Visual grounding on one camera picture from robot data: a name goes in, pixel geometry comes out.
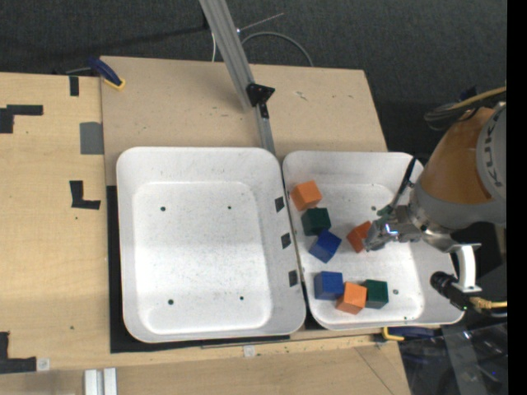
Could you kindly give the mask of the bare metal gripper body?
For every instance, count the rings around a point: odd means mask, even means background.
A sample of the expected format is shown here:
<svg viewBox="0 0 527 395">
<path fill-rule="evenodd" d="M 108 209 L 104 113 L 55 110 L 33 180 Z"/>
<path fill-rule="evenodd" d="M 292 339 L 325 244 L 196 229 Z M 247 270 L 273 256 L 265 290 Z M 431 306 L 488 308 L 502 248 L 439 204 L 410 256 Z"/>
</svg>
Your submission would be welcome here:
<svg viewBox="0 0 527 395">
<path fill-rule="evenodd" d="M 408 205 L 388 205 L 382 214 L 382 242 L 416 243 L 423 241 L 442 253 L 456 250 L 452 230 L 429 219 L 423 209 Z"/>
</svg>

